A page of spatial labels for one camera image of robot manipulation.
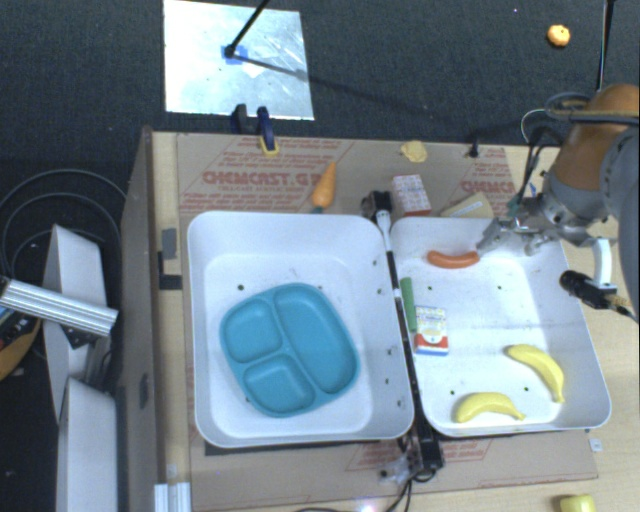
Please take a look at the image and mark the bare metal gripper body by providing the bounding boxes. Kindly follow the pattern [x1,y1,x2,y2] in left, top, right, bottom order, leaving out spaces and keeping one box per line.
[509,195,597,247]

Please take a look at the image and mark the orange sausage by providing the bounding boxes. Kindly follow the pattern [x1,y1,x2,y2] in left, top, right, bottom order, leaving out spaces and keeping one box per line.
[426,249,482,270]

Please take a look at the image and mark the white plastic tray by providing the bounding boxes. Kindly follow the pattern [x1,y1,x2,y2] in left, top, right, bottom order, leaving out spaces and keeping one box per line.
[186,210,417,449]
[388,215,613,438]

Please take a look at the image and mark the red and white carton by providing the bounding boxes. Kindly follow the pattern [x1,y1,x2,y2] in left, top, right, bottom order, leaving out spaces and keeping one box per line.
[390,173,433,218]

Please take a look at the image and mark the thin black and white rod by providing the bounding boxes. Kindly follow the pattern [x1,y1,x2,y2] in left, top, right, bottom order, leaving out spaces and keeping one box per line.
[377,209,432,451]

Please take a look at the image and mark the green stick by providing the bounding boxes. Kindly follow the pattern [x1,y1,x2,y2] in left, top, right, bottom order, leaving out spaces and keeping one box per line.
[398,276,419,333]

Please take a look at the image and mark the pale yellow biscuit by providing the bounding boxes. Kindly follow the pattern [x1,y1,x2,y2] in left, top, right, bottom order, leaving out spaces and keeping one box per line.
[399,140,429,163]

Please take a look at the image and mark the white red yellow carton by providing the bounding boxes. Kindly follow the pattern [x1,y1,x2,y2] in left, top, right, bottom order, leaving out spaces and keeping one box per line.
[413,305,450,357]

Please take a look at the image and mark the yellow banana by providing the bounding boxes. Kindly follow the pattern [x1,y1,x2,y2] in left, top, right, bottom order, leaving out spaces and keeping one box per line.
[453,391,527,425]
[505,343,567,405]

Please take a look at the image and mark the orange carrot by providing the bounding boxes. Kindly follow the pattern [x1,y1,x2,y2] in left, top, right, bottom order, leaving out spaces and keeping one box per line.
[310,160,338,216]

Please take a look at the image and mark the brown cardboard board red print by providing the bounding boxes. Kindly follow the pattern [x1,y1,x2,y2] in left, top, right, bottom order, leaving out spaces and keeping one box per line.
[175,131,600,506]

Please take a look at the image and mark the blue divided plate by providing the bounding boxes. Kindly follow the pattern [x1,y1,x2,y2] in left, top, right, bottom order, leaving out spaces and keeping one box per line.
[218,282,362,420]

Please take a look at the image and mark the yellow-green rounded block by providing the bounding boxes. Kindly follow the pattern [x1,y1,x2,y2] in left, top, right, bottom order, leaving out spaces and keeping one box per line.
[559,493,597,512]

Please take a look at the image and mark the black cylinder on white bracket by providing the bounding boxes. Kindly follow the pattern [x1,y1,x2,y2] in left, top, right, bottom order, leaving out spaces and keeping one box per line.
[558,236,621,311]

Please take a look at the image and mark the black block with thin wires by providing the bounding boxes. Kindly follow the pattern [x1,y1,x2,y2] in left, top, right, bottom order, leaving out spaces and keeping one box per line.
[361,190,394,220]
[416,427,446,472]

